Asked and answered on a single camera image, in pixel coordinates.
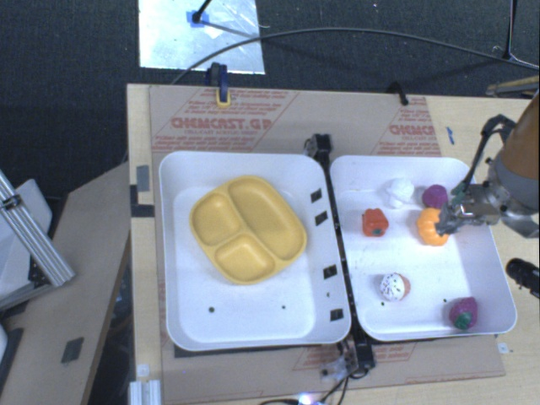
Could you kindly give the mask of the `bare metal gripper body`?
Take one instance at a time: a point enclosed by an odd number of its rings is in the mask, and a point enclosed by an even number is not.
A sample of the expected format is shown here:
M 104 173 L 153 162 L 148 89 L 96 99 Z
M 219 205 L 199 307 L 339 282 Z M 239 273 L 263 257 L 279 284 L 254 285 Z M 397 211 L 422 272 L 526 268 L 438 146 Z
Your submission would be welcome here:
M 471 224 L 495 225 L 501 222 L 524 238 L 539 237 L 539 224 L 532 218 L 537 210 L 518 201 L 503 186 L 493 182 L 471 185 L 458 213 Z

